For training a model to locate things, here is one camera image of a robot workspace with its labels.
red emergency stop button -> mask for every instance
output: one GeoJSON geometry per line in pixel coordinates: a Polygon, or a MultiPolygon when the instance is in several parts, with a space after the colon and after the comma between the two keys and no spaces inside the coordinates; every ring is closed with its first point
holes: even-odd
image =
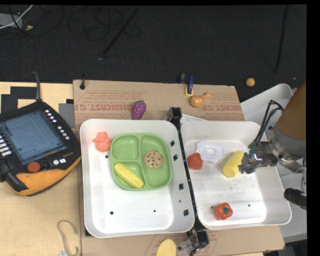
{"type": "Polygon", "coordinates": [[[27,169],[29,173],[35,174],[40,171],[40,164],[38,162],[31,162],[28,164],[27,169]]]}

corn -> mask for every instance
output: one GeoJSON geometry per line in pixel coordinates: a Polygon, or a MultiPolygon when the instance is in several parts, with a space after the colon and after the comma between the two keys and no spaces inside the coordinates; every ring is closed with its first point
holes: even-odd
{"type": "Polygon", "coordinates": [[[114,165],[114,172],[136,189],[141,189],[145,185],[142,179],[122,163],[117,162],[114,165]]]}

cookie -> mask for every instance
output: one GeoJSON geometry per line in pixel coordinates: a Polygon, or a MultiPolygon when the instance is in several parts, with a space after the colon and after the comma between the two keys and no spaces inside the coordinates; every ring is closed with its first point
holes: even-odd
{"type": "Polygon", "coordinates": [[[157,169],[165,162],[163,156],[156,150],[148,151],[143,158],[144,163],[149,168],[157,169]]]}

white cable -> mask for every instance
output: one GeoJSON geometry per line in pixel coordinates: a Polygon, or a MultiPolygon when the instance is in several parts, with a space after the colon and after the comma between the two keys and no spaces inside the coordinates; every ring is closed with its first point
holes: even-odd
{"type": "MultiPolygon", "coordinates": [[[[22,18],[27,12],[29,12],[29,10],[30,10],[33,6],[34,6],[34,5],[31,4],[31,5],[29,6],[29,8],[26,9],[26,10],[21,14],[21,16],[20,16],[19,18],[16,19],[15,22],[18,22],[19,20],[21,20],[21,18],[22,18]]],[[[4,28],[7,28],[7,27],[10,27],[10,26],[13,25],[13,24],[15,24],[15,23],[12,22],[12,23],[10,23],[10,24],[8,24],[8,25],[0,26],[0,29],[4,29],[4,28]]]]}

orange and black controller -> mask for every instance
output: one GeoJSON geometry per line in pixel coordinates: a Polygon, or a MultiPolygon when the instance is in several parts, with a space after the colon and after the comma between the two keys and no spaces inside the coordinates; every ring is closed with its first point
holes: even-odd
{"type": "Polygon", "coordinates": [[[81,146],[48,104],[0,114],[0,182],[19,196],[38,194],[66,177],[81,161],[81,146]]]}

